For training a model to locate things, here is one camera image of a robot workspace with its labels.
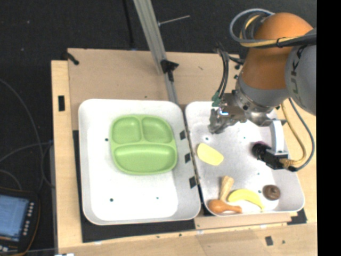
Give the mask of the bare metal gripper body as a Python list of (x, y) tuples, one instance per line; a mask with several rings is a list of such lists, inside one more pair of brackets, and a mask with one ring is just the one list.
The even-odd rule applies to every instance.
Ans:
[(223, 115), (238, 115), (239, 123), (250, 121), (259, 127), (269, 126), (275, 118), (270, 117), (274, 107), (260, 105), (252, 101), (241, 90), (225, 93), (221, 98), (217, 112), (221, 119)]

